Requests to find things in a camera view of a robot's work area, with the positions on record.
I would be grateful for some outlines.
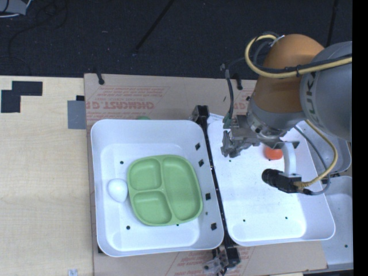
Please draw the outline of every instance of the black fabric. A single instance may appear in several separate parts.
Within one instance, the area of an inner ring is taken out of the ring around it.
[[[331,44],[352,40],[352,0],[336,8],[336,0],[174,0],[134,54],[170,1],[34,0],[25,16],[0,18],[0,74],[222,79],[220,65],[244,56],[265,31],[302,33],[322,45],[329,37]],[[258,77],[245,62],[232,69],[242,79]]]

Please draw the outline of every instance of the light wood surface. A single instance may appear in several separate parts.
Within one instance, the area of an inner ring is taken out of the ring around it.
[[[0,275],[93,275],[86,130],[68,129],[67,101],[82,78],[42,81],[20,113],[0,113]]]

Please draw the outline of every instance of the green plate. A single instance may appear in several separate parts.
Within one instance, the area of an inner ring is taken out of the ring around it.
[[[147,225],[185,223],[202,211],[196,172],[181,156],[157,155],[135,160],[128,168],[127,182],[134,213]]]

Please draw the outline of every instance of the robotic arm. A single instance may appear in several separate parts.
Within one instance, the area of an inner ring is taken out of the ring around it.
[[[264,41],[250,52],[257,41]],[[256,62],[259,51],[271,47],[263,66]],[[232,158],[241,150],[263,143],[273,150],[282,150],[285,172],[267,169],[262,179],[287,193],[308,193],[311,183],[323,178],[335,165],[337,151],[320,133],[352,142],[352,42],[324,48],[312,38],[301,34],[278,36],[265,33],[250,41],[245,50],[250,69],[259,74],[246,115],[232,118],[232,109],[224,119],[224,156]],[[225,70],[229,82],[228,69]],[[298,142],[284,142],[286,135],[298,122],[305,120],[334,149],[335,160],[330,167],[311,182],[290,168],[294,162],[293,149]]]

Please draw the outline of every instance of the white egg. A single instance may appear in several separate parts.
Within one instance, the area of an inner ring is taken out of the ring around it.
[[[108,183],[108,192],[115,201],[124,202],[128,196],[128,185],[122,179],[112,179]]]

